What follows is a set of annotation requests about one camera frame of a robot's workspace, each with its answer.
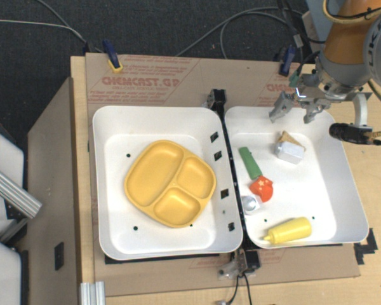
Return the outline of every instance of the dark background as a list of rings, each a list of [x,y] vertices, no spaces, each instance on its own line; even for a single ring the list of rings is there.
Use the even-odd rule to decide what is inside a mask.
[[[178,54],[236,13],[277,6],[277,0],[43,1],[100,49],[109,39],[119,54],[165,56]],[[308,10],[305,0],[287,1],[294,10]],[[34,0],[0,0],[0,19],[62,24]],[[223,58],[219,34],[216,30],[183,56]],[[240,17],[224,34],[232,59],[273,60],[289,44],[288,28],[268,17]],[[66,29],[0,23],[0,122],[19,146],[24,147],[27,132],[69,76],[70,57],[83,55],[83,46]]]

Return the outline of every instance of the blue and yellow clamp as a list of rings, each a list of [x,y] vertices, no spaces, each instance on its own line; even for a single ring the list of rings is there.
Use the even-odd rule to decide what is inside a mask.
[[[102,41],[104,52],[109,56],[108,63],[113,73],[118,74],[123,71],[123,65],[119,61],[117,52],[115,51],[112,43],[108,39]]]

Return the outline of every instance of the cardboard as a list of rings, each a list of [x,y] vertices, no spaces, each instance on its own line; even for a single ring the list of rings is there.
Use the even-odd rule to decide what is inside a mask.
[[[219,268],[230,261],[229,254],[105,263],[98,242],[91,121],[95,111],[105,105],[204,107],[214,88],[226,91],[225,109],[273,106],[282,90],[293,91],[288,78],[277,73],[279,63],[120,55],[123,71],[114,74],[107,55],[87,53],[85,59],[96,281],[105,282],[106,296],[233,286],[232,280],[218,279]],[[297,66],[293,64],[291,72]],[[351,244],[257,252],[262,267],[250,277],[252,285],[359,276]]]

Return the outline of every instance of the wooden edge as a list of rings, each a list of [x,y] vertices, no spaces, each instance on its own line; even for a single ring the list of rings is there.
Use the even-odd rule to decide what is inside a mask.
[[[71,57],[70,113],[74,175],[77,282],[95,282],[93,225],[88,152],[88,108],[86,103],[86,61]]]

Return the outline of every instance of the blue clamp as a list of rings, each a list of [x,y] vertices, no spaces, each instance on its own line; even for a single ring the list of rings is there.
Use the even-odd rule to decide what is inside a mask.
[[[295,54],[297,52],[297,49],[293,46],[289,46],[288,49],[285,51],[284,57],[282,58],[281,65],[279,66],[278,73],[284,77],[288,77],[290,73],[290,67],[291,63],[293,61],[293,58],[295,58]]]
[[[114,73],[119,73],[123,70],[123,65],[119,61],[119,57],[117,56],[117,52],[115,51],[112,43],[108,39],[104,39],[102,41],[104,52],[106,52],[109,56],[108,63],[110,68]]]

